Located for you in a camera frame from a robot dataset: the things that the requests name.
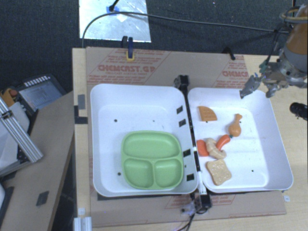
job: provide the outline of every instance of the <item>wooden table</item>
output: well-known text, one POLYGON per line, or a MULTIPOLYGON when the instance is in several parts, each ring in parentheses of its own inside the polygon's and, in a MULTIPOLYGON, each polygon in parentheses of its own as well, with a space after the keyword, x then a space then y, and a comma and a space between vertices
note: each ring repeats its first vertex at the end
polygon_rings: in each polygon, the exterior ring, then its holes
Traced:
POLYGON ((73 134, 73 95, 69 93, 38 113, 31 139, 42 151, 42 159, 3 183, 5 188, 13 186, 14 191, 1 231, 52 229, 73 151, 73 134), (37 206, 41 193, 47 195, 46 203, 37 206))
MULTIPOLYGON (((245 63, 249 74, 258 71, 258 66, 264 61, 265 56, 245 55, 245 63)), ((74 71, 74 105, 77 105, 77 94, 86 90, 86 51, 74 49, 73 64, 78 65, 74 71)), ((267 88, 262 84, 259 88, 266 92, 267 88)), ((251 218, 229 218, 217 220, 193 221, 190 230, 207 231, 272 231, 272 230, 307 230, 308 228, 308 184, 307 184, 307 121, 296 119, 289 111, 293 102, 307 104, 307 89, 301 90, 290 87, 276 92, 271 98, 277 124, 286 149, 286 153, 294 175, 293 186, 284 193, 290 198, 286 202, 286 215, 251 217, 251 218)), ((79 111, 79 116, 87 116, 87 109, 79 111)), ((87 126, 77 124, 76 137, 76 167, 77 167, 77 207, 84 207, 85 213, 79 217, 90 216, 90 192, 89 192, 89 155, 84 148, 88 146, 87 126)), ((159 223, 146 225, 130 225, 95 228, 94 231, 171 231, 177 230, 186 223, 159 223)))

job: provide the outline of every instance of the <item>white tray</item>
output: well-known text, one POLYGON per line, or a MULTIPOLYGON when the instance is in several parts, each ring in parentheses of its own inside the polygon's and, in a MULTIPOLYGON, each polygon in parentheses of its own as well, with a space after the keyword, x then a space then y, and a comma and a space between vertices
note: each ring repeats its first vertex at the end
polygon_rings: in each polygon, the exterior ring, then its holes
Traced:
POLYGON ((185 99, 178 89, 100 84, 91 90, 90 103, 93 183, 99 194, 108 197, 184 194, 196 189, 198 179, 185 99), (183 120, 186 124, 179 126, 183 120), (184 177, 177 187, 140 190, 125 181, 121 168, 121 142, 129 132, 140 130, 171 133, 179 140, 183 152, 190 150, 190 155, 183 158, 184 177))
POLYGON ((239 90, 194 88, 188 94, 195 139, 228 134, 228 126, 239 113, 242 133, 222 147, 232 178, 216 186, 205 164, 214 158, 199 157, 203 183, 215 193, 285 190, 292 186, 293 175, 277 127, 270 100, 257 90, 241 99, 239 90), (217 121, 201 121, 198 106, 211 108, 217 121))

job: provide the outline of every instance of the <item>black cable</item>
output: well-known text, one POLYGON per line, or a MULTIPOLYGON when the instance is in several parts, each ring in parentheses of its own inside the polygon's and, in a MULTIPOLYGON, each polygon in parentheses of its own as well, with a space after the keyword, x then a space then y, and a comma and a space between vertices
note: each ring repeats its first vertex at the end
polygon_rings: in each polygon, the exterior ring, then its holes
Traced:
POLYGON ((180 229, 178 229, 178 230, 176 230, 176 231, 182 231, 182 230, 184 230, 185 228, 187 228, 186 231, 188 231, 189 228, 191 227, 191 224, 192 224, 192 220, 193 220, 194 215, 195 215, 195 214, 192 214, 192 216, 191 216, 189 222, 188 222, 184 227, 182 227, 182 228, 180 228, 180 229))
POLYGON ((199 215, 202 215, 202 214, 204 214, 205 212, 207 212, 207 209, 202 208, 202 209, 198 210, 196 213, 199 214, 199 215))
POLYGON ((271 58, 271 56, 272 56, 273 53, 274 53, 274 49, 275 49, 276 43, 278 42, 279 36, 281 35, 280 30, 281 30, 283 27, 285 27, 285 24, 279 24, 279 25, 277 26, 277 28, 274 30, 275 35, 274 35, 274 39, 273 39, 273 44, 272 44, 272 48, 271 48, 271 50, 270 50, 270 52, 269 52, 269 55, 268 55, 267 59, 265 60, 265 61, 266 61, 266 64, 268 64, 268 63, 270 62, 270 58, 271 58))
POLYGON ((229 26, 229 27, 236 27, 236 28, 241 28, 241 29, 248 29, 248 30, 255 30, 255 31, 262 31, 262 32, 274 32, 273 30, 269 29, 262 29, 262 28, 256 28, 256 27, 250 27, 250 26, 239 26, 239 25, 232 25, 232 24, 223 24, 223 23, 213 23, 213 22, 202 22, 202 21, 190 21, 190 20, 182 20, 182 19, 175 19, 175 18, 169 18, 169 17, 164 17, 164 16, 158 16, 158 15, 153 15, 153 14, 146 14, 146 13, 138 13, 138 12, 113 12, 113 13, 105 13, 102 15, 99 15, 95 17, 93 20, 89 22, 89 24, 86 26, 83 35, 82 35, 82 42, 81 46, 84 48, 84 39, 85 39, 85 34, 88 30, 88 28, 98 19, 103 18, 105 16, 113 15, 113 14, 134 14, 134 15, 141 15, 141 16, 147 16, 147 17, 152 17, 152 18, 158 18, 162 20, 169 20, 169 21, 176 21, 176 22, 184 22, 184 23, 194 23, 194 24, 201 24, 201 25, 210 25, 210 26, 229 26))

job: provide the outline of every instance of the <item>toy carrot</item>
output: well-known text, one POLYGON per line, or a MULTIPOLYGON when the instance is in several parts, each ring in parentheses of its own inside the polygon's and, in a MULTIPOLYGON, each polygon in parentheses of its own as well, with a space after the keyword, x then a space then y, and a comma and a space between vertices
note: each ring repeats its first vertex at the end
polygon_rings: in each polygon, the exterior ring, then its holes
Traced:
POLYGON ((231 139, 230 139, 230 136, 229 136, 228 134, 225 134, 225 135, 221 136, 221 138, 220 138, 220 139, 217 141, 217 143, 216 143, 217 149, 221 150, 221 148, 222 148, 225 144, 229 143, 230 140, 231 140, 231 139))
POLYGON ((197 140, 197 149, 199 156, 208 156, 208 152, 206 149, 206 143, 204 140, 197 140))

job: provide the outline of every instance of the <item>toy bread slice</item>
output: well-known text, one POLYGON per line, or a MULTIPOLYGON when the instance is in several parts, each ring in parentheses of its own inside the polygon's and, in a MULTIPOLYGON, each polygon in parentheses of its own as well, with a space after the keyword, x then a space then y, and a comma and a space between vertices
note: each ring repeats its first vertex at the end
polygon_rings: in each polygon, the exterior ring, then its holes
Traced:
POLYGON ((217 116, 213 110, 205 106, 198 106, 202 121, 217 121, 217 116))
POLYGON ((213 182, 219 186, 225 181, 231 179, 231 172, 223 159, 217 161, 209 161, 206 163, 206 168, 210 172, 213 182))

